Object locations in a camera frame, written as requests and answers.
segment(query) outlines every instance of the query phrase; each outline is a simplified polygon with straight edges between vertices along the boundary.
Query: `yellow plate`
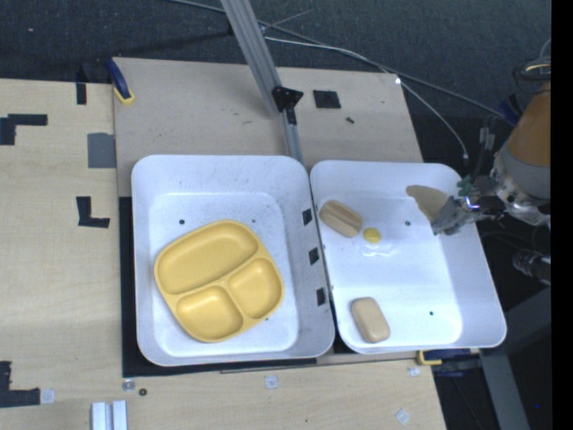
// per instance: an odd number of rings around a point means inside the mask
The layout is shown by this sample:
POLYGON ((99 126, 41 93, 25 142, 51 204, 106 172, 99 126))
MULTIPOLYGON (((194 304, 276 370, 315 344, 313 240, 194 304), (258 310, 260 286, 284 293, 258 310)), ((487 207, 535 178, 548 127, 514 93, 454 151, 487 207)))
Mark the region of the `yellow plate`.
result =
POLYGON ((282 303, 285 286, 264 244, 243 223, 221 220, 179 237, 155 261, 169 309, 195 339, 249 330, 282 303))

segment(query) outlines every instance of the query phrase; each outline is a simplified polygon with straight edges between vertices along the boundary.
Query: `black floor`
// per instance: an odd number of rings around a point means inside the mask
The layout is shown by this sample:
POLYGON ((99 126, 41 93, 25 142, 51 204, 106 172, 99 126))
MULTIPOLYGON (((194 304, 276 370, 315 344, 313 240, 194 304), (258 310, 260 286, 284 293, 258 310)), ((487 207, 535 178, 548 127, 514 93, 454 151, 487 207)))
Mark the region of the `black floor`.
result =
MULTIPOLYGON (((220 7, 218 0, 185 0, 220 7)), ((514 69, 551 54, 552 0, 251 0, 258 18, 285 21, 276 38, 292 33, 342 47, 400 73, 438 110, 465 144, 415 95, 405 92, 425 161, 469 173, 479 152, 479 129, 514 95, 519 106, 537 84, 517 81, 514 69), (439 86, 463 97, 454 97, 439 86)), ((104 62, 134 56, 243 63, 225 16, 196 5, 161 0, 0 0, 0 77, 70 81, 82 67, 93 82, 107 82, 104 62)), ((339 52, 269 42, 277 65, 377 71, 339 52)), ((510 128, 499 125, 497 145, 510 128)), ((480 225, 484 250, 502 306, 510 310, 544 286, 515 270, 517 249, 548 251, 546 231, 516 220, 480 225)), ((533 430, 552 428, 552 339, 512 356, 516 381, 533 430)), ((497 424, 479 367, 458 377, 436 373, 449 430, 497 424)))

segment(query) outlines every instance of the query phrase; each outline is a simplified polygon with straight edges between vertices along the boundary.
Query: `wooden table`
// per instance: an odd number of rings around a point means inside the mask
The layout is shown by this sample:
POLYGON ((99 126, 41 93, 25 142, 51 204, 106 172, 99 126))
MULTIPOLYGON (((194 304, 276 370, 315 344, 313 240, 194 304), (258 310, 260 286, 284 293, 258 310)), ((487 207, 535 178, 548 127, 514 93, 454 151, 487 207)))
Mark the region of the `wooden table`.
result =
MULTIPOLYGON (((201 75, 206 72, 205 66, 187 67, 201 75)), ((242 65, 231 70, 233 75, 247 78, 245 69, 242 65)), ((300 80, 299 88, 304 78, 312 78, 308 71, 280 72, 290 80, 300 80)), ((329 86, 336 85, 334 79, 351 84, 355 94, 364 97, 361 85, 388 79, 380 74, 325 72, 317 78, 329 86)), ((224 74, 220 80, 225 83, 224 74)), ((209 89, 209 84, 203 83, 203 87, 209 89)), ((134 93, 141 99, 137 90, 134 93)), ((369 97, 370 101, 379 100, 376 94, 369 97)), ((109 85, 87 84, 87 104, 78 105, 73 83, 3 80, 0 98, 2 118, 13 114, 48 117, 46 126, 17 125, 14 145, 0 146, 0 361, 12 362, 11 390, 39 387, 55 393, 53 403, 0 409, 1 428, 89 428, 91 403, 125 400, 129 428, 138 430, 445 429, 430 367, 418 366, 408 356, 373 361, 377 358, 351 355, 348 361, 329 355, 318 365, 271 371, 135 377, 135 389, 124 391, 118 196, 129 195, 129 185, 118 177, 118 171, 125 175, 130 158, 150 149, 142 150, 141 140, 133 139, 131 153, 122 150, 128 142, 127 128, 118 126, 125 119, 117 119, 118 106, 109 85), (90 167, 88 135, 97 133, 115 135, 118 140, 117 170, 90 167), (78 196, 90 197, 92 217, 110 218, 107 228, 78 226, 78 196), (418 375, 411 374, 415 367, 418 375), (265 376, 270 374, 276 376, 276 388, 266 386, 265 376), (139 394, 141 389, 147 394, 139 394), (405 425, 396 417, 400 410, 409 415, 405 425)), ((307 118, 314 113, 308 107, 307 118)), ((327 121, 337 122, 334 129, 363 125, 367 133, 372 132, 380 117, 363 104, 354 107, 340 111, 345 118, 353 117, 353 125, 337 121, 342 115, 330 115, 327 121)), ((302 122, 305 109, 297 115, 302 122)), ((421 160, 419 150, 412 152, 417 143, 407 111, 406 117, 403 114, 405 104, 386 109, 389 113, 383 118, 398 116, 403 133, 388 135, 389 140, 379 148, 396 149, 391 144, 396 138, 396 142, 409 143, 402 144, 398 156, 386 153, 388 159, 421 160), (400 141, 400 136, 406 136, 405 140, 400 141)), ((228 113, 237 116, 233 114, 242 112, 235 108, 228 113)), ((267 126, 256 114, 252 121, 267 126)), ((325 131, 323 136, 328 140, 332 133, 325 131)), ((301 137, 309 164, 331 152, 331 145, 309 145, 303 130, 301 137)), ((280 143, 273 144, 280 152, 280 143)), ((357 154, 348 141, 342 146, 346 148, 344 157, 351 158, 353 151, 357 154)), ((232 150, 219 148, 222 152, 232 150)))

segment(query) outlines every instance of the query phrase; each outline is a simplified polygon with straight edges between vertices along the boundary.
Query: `white tray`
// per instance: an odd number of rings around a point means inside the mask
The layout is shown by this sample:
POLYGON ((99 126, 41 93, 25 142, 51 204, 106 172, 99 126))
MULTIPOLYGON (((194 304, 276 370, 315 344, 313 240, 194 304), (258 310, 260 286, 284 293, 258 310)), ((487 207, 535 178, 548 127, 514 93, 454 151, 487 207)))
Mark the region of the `white tray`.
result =
POLYGON ((161 366, 318 357, 334 340, 326 273, 309 252, 320 249, 308 174, 284 156, 153 155, 132 173, 137 340, 161 366), (153 265, 159 251, 212 221, 234 219, 253 230, 285 282, 278 310, 231 340, 191 338, 159 293, 153 265))
POLYGON ((319 221, 338 330, 356 352, 380 354, 430 348, 488 348, 500 344, 506 323, 475 225, 435 236, 406 194, 426 185, 457 194, 458 174, 441 164, 330 160, 311 171, 317 211, 337 200, 375 227, 381 242, 346 238, 319 221), (373 297, 389 323, 387 340, 365 342, 350 312, 373 297))

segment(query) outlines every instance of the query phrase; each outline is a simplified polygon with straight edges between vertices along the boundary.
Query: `yellow disc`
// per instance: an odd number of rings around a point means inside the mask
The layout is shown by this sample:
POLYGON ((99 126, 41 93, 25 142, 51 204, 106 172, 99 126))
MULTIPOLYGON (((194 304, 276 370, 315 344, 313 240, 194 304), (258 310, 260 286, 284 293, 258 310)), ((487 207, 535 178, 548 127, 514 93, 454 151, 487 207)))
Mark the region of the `yellow disc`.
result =
POLYGON ((365 229, 363 236, 371 244, 378 244, 382 240, 382 234, 376 228, 365 229))

